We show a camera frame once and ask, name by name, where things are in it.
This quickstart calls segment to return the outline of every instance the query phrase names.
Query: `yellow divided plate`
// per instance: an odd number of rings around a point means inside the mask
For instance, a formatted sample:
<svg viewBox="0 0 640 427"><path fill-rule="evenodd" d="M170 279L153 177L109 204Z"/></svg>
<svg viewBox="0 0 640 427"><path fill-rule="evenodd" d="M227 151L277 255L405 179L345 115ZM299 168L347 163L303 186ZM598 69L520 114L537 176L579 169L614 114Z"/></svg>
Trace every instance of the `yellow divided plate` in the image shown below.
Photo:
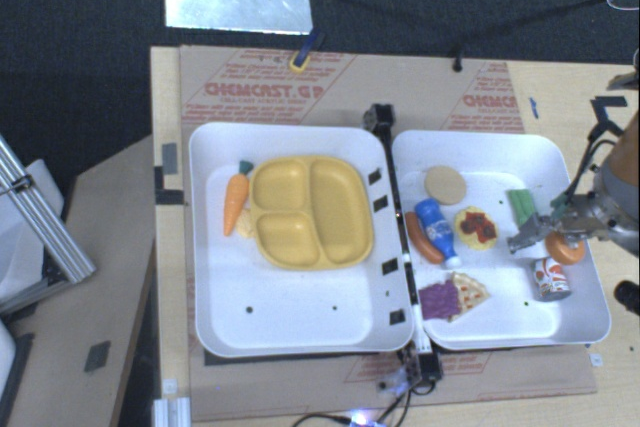
<svg viewBox="0 0 640 427"><path fill-rule="evenodd" d="M275 265L338 269L371 252L367 193L358 172L343 160L268 160L253 171L250 198L258 248Z"/></svg>

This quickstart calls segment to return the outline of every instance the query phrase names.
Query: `toy carrot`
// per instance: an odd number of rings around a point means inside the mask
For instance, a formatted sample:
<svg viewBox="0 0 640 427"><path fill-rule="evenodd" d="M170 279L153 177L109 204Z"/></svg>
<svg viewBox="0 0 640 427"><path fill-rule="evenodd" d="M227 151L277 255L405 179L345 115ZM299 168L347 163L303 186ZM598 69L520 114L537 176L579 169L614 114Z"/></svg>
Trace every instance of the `toy carrot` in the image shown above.
<svg viewBox="0 0 640 427"><path fill-rule="evenodd" d="M224 235L229 236L236 225L244 202L249 196L249 178L247 175L253 169L253 164L246 160L240 161L238 173L229 179L227 193L224 198Z"/></svg>

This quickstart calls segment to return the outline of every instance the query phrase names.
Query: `toy sausage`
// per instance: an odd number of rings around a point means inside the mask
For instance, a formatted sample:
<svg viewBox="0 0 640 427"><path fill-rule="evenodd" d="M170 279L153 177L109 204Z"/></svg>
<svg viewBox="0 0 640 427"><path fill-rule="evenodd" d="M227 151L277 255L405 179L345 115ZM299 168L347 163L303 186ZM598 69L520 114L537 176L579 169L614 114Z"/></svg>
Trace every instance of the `toy sausage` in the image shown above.
<svg viewBox="0 0 640 427"><path fill-rule="evenodd" d="M444 255L436 249L420 227L420 221L415 212L405 212L404 223L409 234L409 239L418 252L431 263L442 263Z"/></svg>

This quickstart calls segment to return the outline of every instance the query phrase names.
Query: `soda can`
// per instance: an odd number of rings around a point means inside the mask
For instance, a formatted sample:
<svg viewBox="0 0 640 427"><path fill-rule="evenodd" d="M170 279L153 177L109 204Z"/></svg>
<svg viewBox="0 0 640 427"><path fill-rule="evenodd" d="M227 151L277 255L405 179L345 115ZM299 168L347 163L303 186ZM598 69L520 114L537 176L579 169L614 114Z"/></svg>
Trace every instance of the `soda can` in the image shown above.
<svg viewBox="0 0 640 427"><path fill-rule="evenodd" d="M557 301L571 295L571 288L562 272L562 266L550 256L534 262L533 276L541 301Z"/></svg>

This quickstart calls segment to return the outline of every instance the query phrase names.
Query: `blue bottle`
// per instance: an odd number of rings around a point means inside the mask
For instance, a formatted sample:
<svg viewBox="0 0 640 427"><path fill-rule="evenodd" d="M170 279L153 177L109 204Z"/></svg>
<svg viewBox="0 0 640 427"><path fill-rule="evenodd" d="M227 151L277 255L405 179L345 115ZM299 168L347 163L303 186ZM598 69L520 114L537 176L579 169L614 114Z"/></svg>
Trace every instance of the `blue bottle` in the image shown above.
<svg viewBox="0 0 640 427"><path fill-rule="evenodd" d="M438 202L433 198L425 199L414 210L425 234L444 255L444 264L450 269L460 267L462 261L453 250L453 231L442 215Z"/></svg>

